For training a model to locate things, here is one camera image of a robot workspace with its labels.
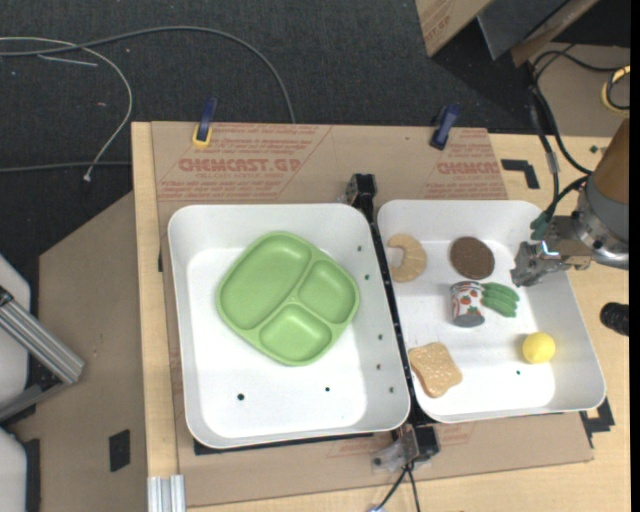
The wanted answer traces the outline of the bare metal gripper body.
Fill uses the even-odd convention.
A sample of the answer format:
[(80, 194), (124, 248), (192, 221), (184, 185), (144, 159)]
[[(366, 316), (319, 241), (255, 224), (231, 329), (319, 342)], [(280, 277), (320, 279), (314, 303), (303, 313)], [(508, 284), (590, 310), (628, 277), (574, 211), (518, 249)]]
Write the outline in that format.
[(547, 249), (563, 264), (586, 269), (592, 262), (629, 269), (628, 230), (622, 218), (603, 216), (590, 205), (577, 206), (569, 215), (556, 215), (543, 237)]

